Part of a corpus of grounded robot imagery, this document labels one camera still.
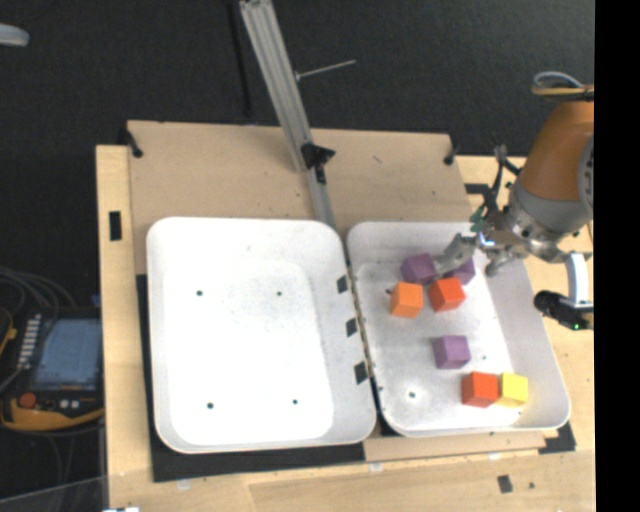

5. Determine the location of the red cube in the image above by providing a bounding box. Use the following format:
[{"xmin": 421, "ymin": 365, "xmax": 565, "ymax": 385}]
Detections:
[
  {"xmin": 460, "ymin": 371, "xmax": 501, "ymax": 409},
  {"xmin": 427, "ymin": 276, "xmax": 468, "ymax": 313}
]

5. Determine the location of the black cylinder on white bracket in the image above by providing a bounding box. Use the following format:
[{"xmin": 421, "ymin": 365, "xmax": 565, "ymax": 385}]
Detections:
[{"xmin": 533, "ymin": 251, "xmax": 596, "ymax": 332}]

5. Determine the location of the orange cube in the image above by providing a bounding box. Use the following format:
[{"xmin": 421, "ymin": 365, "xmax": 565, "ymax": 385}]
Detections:
[{"xmin": 389, "ymin": 281, "xmax": 425, "ymax": 320}]

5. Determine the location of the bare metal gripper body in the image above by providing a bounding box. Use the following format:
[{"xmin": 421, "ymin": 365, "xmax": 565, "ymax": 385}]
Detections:
[{"xmin": 477, "ymin": 208, "xmax": 577, "ymax": 263}]

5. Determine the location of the white plastic tray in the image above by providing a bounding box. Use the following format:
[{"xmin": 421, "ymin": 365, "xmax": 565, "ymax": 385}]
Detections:
[
  {"xmin": 345, "ymin": 220, "xmax": 573, "ymax": 439},
  {"xmin": 145, "ymin": 215, "xmax": 378, "ymax": 455}
]

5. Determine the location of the brown flat board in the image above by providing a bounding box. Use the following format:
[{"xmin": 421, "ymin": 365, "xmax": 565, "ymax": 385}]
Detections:
[{"xmin": 126, "ymin": 119, "xmax": 549, "ymax": 463}]

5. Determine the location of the purple cube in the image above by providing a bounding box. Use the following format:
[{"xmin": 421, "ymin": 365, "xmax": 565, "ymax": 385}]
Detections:
[
  {"xmin": 431, "ymin": 334, "xmax": 472, "ymax": 371},
  {"xmin": 453, "ymin": 256, "xmax": 477, "ymax": 286},
  {"xmin": 399, "ymin": 252, "xmax": 438, "ymax": 286}
]

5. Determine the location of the yellow cube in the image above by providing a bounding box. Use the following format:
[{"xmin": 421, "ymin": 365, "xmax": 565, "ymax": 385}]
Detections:
[{"xmin": 496, "ymin": 372, "xmax": 530, "ymax": 409}]

